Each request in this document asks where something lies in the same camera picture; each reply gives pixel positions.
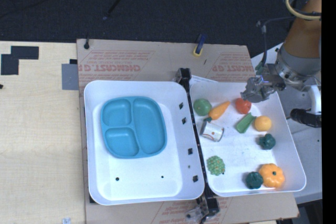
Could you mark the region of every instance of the red tomato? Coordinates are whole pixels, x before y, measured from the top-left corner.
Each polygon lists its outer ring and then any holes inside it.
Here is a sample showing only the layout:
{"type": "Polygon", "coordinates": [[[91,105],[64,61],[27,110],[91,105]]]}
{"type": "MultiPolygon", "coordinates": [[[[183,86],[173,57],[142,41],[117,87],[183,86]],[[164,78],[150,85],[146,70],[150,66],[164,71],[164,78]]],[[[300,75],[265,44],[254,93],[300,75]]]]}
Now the red tomato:
{"type": "Polygon", "coordinates": [[[243,98],[237,98],[236,100],[236,109],[241,114],[247,114],[251,109],[252,103],[248,100],[244,100],[243,98]]]}

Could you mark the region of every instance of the yellow cable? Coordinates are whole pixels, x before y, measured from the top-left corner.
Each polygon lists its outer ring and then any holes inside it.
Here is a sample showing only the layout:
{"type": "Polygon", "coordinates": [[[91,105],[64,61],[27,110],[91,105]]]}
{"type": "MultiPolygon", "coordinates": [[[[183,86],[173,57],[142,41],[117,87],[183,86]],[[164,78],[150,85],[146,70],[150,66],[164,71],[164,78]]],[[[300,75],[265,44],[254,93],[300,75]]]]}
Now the yellow cable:
{"type": "Polygon", "coordinates": [[[297,11],[295,11],[289,4],[289,0],[285,1],[286,3],[286,7],[289,10],[290,13],[292,13],[293,15],[295,15],[296,17],[299,17],[301,19],[305,19],[305,20],[319,20],[321,17],[320,16],[309,16],[309,15],[304,15],[301,14],[297,11]]]}

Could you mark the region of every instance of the white can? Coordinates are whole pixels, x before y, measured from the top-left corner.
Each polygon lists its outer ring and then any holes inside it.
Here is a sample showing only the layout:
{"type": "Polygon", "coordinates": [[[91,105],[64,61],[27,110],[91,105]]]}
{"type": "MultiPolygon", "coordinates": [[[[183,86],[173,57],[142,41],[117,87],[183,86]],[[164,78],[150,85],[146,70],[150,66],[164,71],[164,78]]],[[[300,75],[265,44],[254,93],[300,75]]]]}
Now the white can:
{"type": "Polygon", "coordinates": [[[206,137],[214,142],[221,140],[224,134],[224,127],[218,126],[214,123],[203,121],[200,135],[206,137]]]}

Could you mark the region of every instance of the white tray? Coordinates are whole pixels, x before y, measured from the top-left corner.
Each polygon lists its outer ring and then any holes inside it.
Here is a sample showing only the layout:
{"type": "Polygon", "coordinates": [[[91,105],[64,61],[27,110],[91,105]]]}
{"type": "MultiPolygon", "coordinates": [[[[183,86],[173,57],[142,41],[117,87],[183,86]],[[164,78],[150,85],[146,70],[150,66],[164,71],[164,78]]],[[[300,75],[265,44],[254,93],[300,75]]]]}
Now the white tray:
{"type": "MultiPolygon", "coordinates": [[[[194,102],[198,98],[206,98],[213,106],[225,101],[231,101],[230,106],[218,120],[212,121],[225,128],[222,139],[214,142],[200,136],[200,144],[206,165],[206,160],[217,155],[225,163],[224,175],[211,175],[207,171],[207,179],[211,190],[223,197],[249,194],[276,193],[300,191],[306,185],[306,176],[292,139],[285,114],[277,93],[269,100],[253,103],[253,116],[266,115],[272,119],[272,127],[268,132],[258,132],[251,125],[246,133],[241,134],[235,129],[237,122],[244,116],[237,112],[235,100],[245,90],[245,83],[234,82],[198,82],[191,86],[190,95],[194,102]],[[276,139],[276,145],[271,150],[263,150],[258,145],[259,138],[271,133],[276,139]],[[248,189],[245,177],[249,172],[257,172],[262,164],[275,163],[284,171],[286,178],[281,188],[248,189]]],[[[195,114],[198,133],[203,119],[195,114]]]]}
{"type": "Polygon", "coordinates": [[[181,85],[168,81],[97,80],[85,87],[84,100],[89,192],[93,200],[102,205],[116,205],[196,199],[202,195],[203,172],[186,91],[181,85]],[[155,156],[116,158],[104,144],[100,126],[103,104],[129,96],[151,98],[161,108],[167,145],[155,156]]]}

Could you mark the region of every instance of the toy fruit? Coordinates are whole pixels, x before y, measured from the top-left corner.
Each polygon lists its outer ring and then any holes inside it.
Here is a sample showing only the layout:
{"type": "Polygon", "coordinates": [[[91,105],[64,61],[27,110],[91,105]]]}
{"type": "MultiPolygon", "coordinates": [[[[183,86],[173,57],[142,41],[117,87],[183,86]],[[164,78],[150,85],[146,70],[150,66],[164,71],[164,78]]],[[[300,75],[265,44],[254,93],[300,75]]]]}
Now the toy fruit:
{"type": "Polygon", "coordinates": [[[246,185],[250,189],[260,188],[263,183],[264,179],[258,172],[251,172],[246,177],[246,185]]]}
{"type": "Polygon", "coordinates": [[[236,125],[236,130],[243,134],[246,132],[247,128],[251,125],[252,121],[255,120],[256,116],[253,116],[250,112],[247,113],[236,125]]]}
{"type": "Polygon", "coordinates": [[[199,116],[208,115],[211,108],[212,105],[210,104],[210,102],[204,98],[197,99],[194,102],[194,110],[199,116]]]}
{"type": "Polygon", "coordinates": [[[223,160],[218,156],[212,156],[206,160],[208,170],[212,175],[219,176],[225,172],[225,164],[223,160]]]}
{"type": "Polygon", "coordinates": [[[259,144],[265,150],[270,150],[275,146],[275,138],[271,134],[265,134],[265,136],[259,138],[259,144]]]}
{"type": "Polygon", "coordinates": [[[252,103],[248,100],[244,100],[243,98],[237,98],[235,104],[236,109],[241,114],[247,114],[252,107],[252,103]]]}
{"type": "Polygon", "coordinates": [[[211,118],[211,120],[217,120],[220,116],[224,114],[228,106],[230,105],[230,101],[226,101],[224,103],[219,104],[218,106],[212,108],[208,115],[211,118]]]}
{"type": "Polygon", "coordinates": [[[268,188],[279,188],[285,181],[282,169],[274,163],[264,164],[259,174],[263,177],[263,184],[268,188]]]}
{"type": "Polygon", "coordinates": [[[254,120],[254,127],[260,131],[268,131],[272,127],[272,120],[268,116],[259,116],[254,120]]]}

